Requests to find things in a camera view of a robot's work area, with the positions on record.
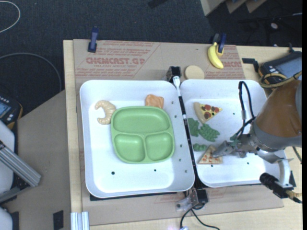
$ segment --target white cable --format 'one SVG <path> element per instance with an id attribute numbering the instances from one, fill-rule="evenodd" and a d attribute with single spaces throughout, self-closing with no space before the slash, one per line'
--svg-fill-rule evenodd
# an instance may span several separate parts
<path id="1" fill-rule="evenodd" d="M 4 30 L 0 31 L 0 33 L 3 33 L 3 32 L 5 32 L 5 31 L 9 30 L 10 28 L 12 28 L 13 26 L 15 26 L 15 25 L 19 22 L 20 14 L 21 14 L 21 13 L 20 13 L 20 9 L 18 8 L 18 6 L 17 6 L 15 3 L 10 2 L 10 1 L 0 1 L 0 2 L 6 2 L 6 3 L 9 3 L 9 4 L 12 4 L 12 5 L 14 5 L 14 6 L 16 7 L 16 9 L 18 10 L 18 18 L 17 18 L 17 20 L 16 20 L 12 25 L 10 25 L 8 28 L 5 28 Z"/>

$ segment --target wooden table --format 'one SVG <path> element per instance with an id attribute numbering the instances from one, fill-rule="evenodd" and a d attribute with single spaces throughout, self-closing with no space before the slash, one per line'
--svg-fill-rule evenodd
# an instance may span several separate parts
<path id="1" fill-rule="evenodd" d="M 68 128 L 68 149 L 69 149 L 69 169 L 71 187 L 71 211 L 82 212 L 82 195 L 80 181 L 79 164 L 79 144 L 78 126 L 76 114 L 76 89 L 74 78 L 74 52 L 73 41 L 64 40 L 64 66 L 65 66 L 65 90 L 67 108 L 67 128 Z M 258 47 L 258 46 L 237 46 L 240 58 L 254 58 L 259 64 L 272 59 L 282 57 L 288 53 L 288 48 L 284 47 Z M 258 80 L 253 65 L 243 64 L 244 74 L 247 79 Z M 302 166 L 291 148 L 286 149 L 288 158 L 294 158 L 290 163 L 293 170 L 296 192 L 302 192 Z M 223 213 L 216 215 L 200 216 L 200 219 L 208 224 L 225 229 L 242 230 L 262 230 L 262 229 L 302 229 L 302 205 L 294 203 L 290 199 L 283 200 L 283 208 L 266 210 L 254 210 L 236 213 Z M 93 230 L 178 230 L 180 218 L 169 218 L 161 220 L 139 221 L 121 224 L 108 224 L 101 226 L 91 226 Z M 184 225 L 189 230 L 206 229 L 195 217 L 186 217 Z"/>

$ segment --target pepperoni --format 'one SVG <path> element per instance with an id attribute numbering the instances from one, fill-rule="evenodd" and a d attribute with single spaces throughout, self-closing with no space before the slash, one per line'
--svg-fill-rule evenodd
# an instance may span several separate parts
<path id="1" fill-rule="evenodd" d="M 210 118 L 210 117 L 211 117 L 211 113 L 209 113 L 209 112 L 205 112 L 204 116 L 205 116 L 205 119 L 208 119 L 208 118 Z"/>

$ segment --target white tray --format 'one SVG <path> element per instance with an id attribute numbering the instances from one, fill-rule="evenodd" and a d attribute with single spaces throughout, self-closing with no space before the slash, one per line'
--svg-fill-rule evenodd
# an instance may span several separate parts
<path id="1" fill-rule="evenodd" d="M 145 105 L 149 94 L 162 96 L 175 136 L 173 156 L 159 163 L 129 164 L 113 149 L 110 125 L 101 125 L 104 111 L 94 109 L 99 100 L 121 108 Z M 186 191 L 194 184 L 194 171 L 175 87 L 166 81 L 90 80 L 80 88 L 83 122 L 85 181 L 99 198 Z"/>
<path id="2" fill-rule="evenodd" d="M 242 127 L 241 104 L 238 95 L 238 83 L 240 80 L 186 80 L 181 86 L 181 95 L 184 101 L 187 118 L 197 120 L 193 103 L 200 102 L 221 107 L 223 110 L 213 119 L 206 122 L 211 128 L 220 132 L 215 142 L 208 142 L 203 137 L 191 136 L 192 144 L 206 144 L 218 147 L 224 140 L 229 141 Z M 244 80 L 247 84 L 254 115 L 257 115 L 266 101 L 264 90 L 252 80 Z M 242 89 L 247 120 L 251 118 L 248 104 L 248 96 L 245 88 Z M 204 152 L 194 152 L 195 162 L 198 162 Z M 280 157 L 286 157 L 283 150 L 278 151 Z M 260 184 L 259 177 L 267 172 L 279 178 L 278 164 L 270 164 L 253 153 L 245 158 L 237 155 L 223 156 L 223 163 L 216 165 L 197 164 L 197 172 L 200 180 L 209 187 L 233 186 L 243 184 Z"/>

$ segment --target green plate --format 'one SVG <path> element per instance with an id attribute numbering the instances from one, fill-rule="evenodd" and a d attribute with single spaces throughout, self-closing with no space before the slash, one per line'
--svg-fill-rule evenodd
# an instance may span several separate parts
<path id="1" fill-rule="evenodd" d="M 115 153 L 127 163 L 162 162 L 175 150 L 171 120 L 158 107 L 117 109 L 111 118 L 111 135 Z"/>

